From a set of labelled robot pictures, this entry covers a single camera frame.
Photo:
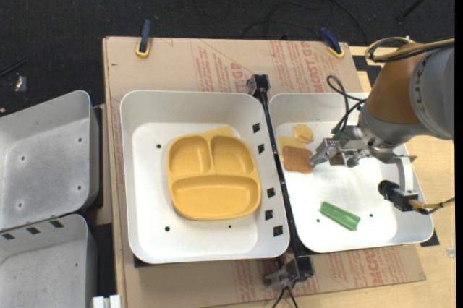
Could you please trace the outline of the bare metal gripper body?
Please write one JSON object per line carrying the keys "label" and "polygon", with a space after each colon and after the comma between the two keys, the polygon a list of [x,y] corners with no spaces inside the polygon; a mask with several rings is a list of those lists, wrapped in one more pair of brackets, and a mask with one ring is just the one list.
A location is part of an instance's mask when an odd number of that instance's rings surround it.
{"label": "bare metal gripper body", "polygon": [[341,155],[343,160],[343,152],[345,151],[359,151],[364,155],[363,158],[378,158],[383,150],[383,147],[377,146],[378,141],[376,138],[365,135],[361,128],[356,125],[346,125],[343,129],[334,133],[332,138],[339,141],[337,154]]}

